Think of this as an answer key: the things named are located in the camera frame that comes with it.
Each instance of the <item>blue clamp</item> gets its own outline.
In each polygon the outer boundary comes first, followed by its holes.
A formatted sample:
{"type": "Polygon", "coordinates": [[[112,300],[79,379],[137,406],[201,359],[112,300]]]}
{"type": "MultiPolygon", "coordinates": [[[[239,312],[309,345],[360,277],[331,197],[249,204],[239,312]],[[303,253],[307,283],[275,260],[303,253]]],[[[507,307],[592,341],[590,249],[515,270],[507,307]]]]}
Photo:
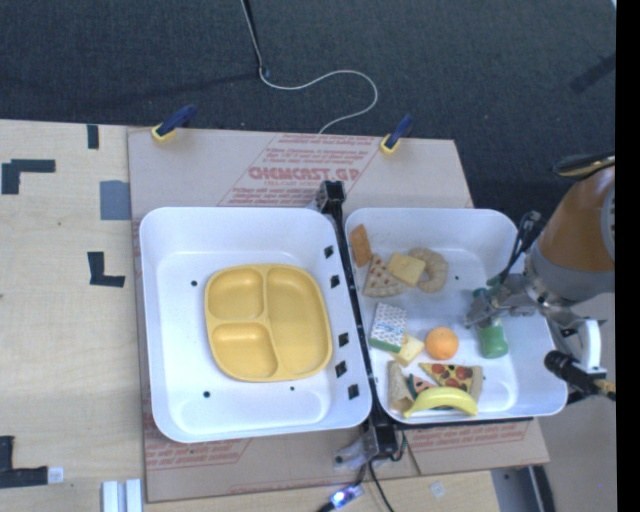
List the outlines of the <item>blue clamp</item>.
{"type": "Polygon", "coordinates": [[[175,135],[176,128],[186,127],[198,113],[195,105],[187,105],[167,118],[163,123],[151,130],[151,135],[158,142],[164,142],[175,135]]]}
{"type": "Polygon", "coordinates": [[[398,148],[400,137],[408,137],[413,129],[413,117],[407,114],[402,118],[393,133],[388,134],[380,143],[380,150],[385,155],[391,155],[398,148]]]}

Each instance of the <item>wooden table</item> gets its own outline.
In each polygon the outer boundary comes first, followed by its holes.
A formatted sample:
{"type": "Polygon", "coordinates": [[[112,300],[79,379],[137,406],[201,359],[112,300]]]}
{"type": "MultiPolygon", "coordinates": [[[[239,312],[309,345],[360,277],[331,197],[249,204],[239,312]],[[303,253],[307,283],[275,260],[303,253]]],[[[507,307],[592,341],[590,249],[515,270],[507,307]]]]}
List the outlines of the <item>wooden table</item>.
{"type": "MultiPolygon", "coordinates": [[[[130,220],[101,219],[100,183],[128,181],[127,131],[0,121],[0,162],[55,160],[0,195],[0,436],[16,468],[58,466],[62,483],[1,489],[0,510],[99,510],[104,481],[144,479],[130,220]],[[89,252],[123,287],[90,285],[89,252]]],[[[499,510],[488,471],[385,480],[396,510],[499,510]],[[445,490],[436,496],[430,485],[445,490]]],[[[348,510],[384,510],[372,483],[348,510]]],[[[144,510],[317,510],[337,488],[145,504],[144,510]]]]}

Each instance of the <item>banana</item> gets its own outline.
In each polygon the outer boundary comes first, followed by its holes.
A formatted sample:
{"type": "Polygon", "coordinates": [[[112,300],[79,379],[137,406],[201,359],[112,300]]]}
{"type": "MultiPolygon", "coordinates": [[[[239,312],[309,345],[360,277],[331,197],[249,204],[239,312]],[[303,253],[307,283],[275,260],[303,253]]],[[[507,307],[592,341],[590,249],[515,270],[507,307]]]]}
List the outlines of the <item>banana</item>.
{"type": "Polygon", "coordinates": [[[478,404],[473,397],[466,391],[451,386],[428,388],[421,391],[413,405],[403,414],[405,418],[408,418],[414,412],[442,406],[455,407],[470,416],[478,414],[478,404]]]}

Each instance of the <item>white cable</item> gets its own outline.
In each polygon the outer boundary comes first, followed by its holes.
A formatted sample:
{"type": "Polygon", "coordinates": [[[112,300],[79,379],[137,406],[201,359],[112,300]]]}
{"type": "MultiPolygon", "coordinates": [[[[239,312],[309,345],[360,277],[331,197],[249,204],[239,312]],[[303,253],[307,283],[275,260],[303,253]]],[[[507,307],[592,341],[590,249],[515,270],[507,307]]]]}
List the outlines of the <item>white cable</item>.
{"type": "Polygon", "coordinates": [[[251,35],[251,42],[253,43],[253,49],[256,52],[256,56],[258,57],[258,74],[260,75],[260,80],[262,80],[262,82],[264,82],[265,85],[273,88],[273,89],[277,89],[279,91],[300,91],[302,89],[306,89],[307,87],[311,87],[314,84],[317,84],[318,82],[320,82],[321,80],[324,80],[325,78],[329,78],[331,76],[334,75],[344,75],[344,74],[349,74],[349,75],[356,75],[359,76],[361,78],[364,78],[367,82],[369,82],[369,85],[371,85],[371,88],[373,89],[373,101],[369,104],[369,106],[363,110],[360,110],[359,112],[355,112],[353,114],[349,114],[346,116],[342,116],[339,117],[338,119],[334,119],[333,121],[325,124],[318,133],[323,133],[327,128],[329,128],[330,126],[339,123],[341,121],[344,121],[345,119],[351,119],[352,117],[357,117],[360,116],[362,114],[366,114],[367,112],[369,112],[375,105],[376,103],[378,103],[378,88],[376,87],[376,84],[374,83],[373,80],[371,80],[371,78],[369,78],[367,75],[365,75],[364,73],[361,73],[360,71],[355,71],[353,69],[339,69],[337,71],[331,71],[330,73],[327,73],[325,75],[322,75],[318,78],[316,78],[315,80],[311,80],[311,82],[303,84],[303,85],[297,85],[297,86],[291,86],[291,87],[287,87],[287,86],[282,86],[282,85],[276,85],[271,83],[269,80],[267,80],[267,78],[264,76],[264,68],[262,66],[262,54],[260,53],[260,49],[258,48],[258,41],[256,40],[256,36],[253,32],[253,27],[251,26],[251,20],[249,19],[249,13],[247,13],[247,9],[244,5],[244,1],[240,0],[240,4],[242,5],[242,12],[244,13],[244,17],[245,20],[247,21],[247,26],[249,27],[249,34],[251,35]]]}

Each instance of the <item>white tray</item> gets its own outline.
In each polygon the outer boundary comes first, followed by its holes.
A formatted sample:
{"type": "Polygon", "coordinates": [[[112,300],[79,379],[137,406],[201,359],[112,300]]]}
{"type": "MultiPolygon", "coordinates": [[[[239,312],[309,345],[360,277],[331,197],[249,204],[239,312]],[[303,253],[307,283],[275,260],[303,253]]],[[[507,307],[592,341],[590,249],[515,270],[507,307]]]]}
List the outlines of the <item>white tray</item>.
{"type": "Polygon", "coordinates": [[[335,230],[326,217],[302,208],[160,208],[142,220],[140,249],[152,411],[167,437],[189,443],[309,432],[353,427],[367,418],[371,390],[335,230]],[[206,283],[218,270],[258,263],[299,266],[320,286],[333,356],[312,377],[242,382],[213,359],[206,283]],[[333,276],[339,285],[333,286],[333,276]]]}
{"type": "MultiPolygon", "coordinates": [[[[349,234],[364,224],[371,248],[383,259],[394,251],[408,252],[413,247],[428,247],[440,252],[449,262],[444,288],[426,294],[417,288],[401,295],[372,298],[362,295],[367,266],[354,268],[356,287],[365,333],[368,336],[374,309],[379,301],[408,311],[407,332],[424,339],[438,325],[455,331],[460,348],[451,361],[483,367],[485,380],[478,402],[477,416],[457,410],[428,410],[405,419],[389,408],[387,399],[387,362],[391,355],[370,349],[373,375],[379,399],[385,411],[399,422],[419,425],[460,421],[482,421],[551,415],[566,402],[563,381],[544,367],[544,356],[555,347],[546,320],[541,315],[507,317],[503,326],[509,353],[499,359],[485,359],[474,329],[463,326],[463,317],[471,304],[472,291],[486,285],[487,279],[500,272],[509,260],[516,227],[504,215],[480,209],[366,208],[356,210],[346,221],[349,234]]],[[[513,271],[522,269],[522,261],[513,271]]],[[[420,362],[436,362],[426,351],[404,373],[414,373],[428,380],[420,362]]]]}

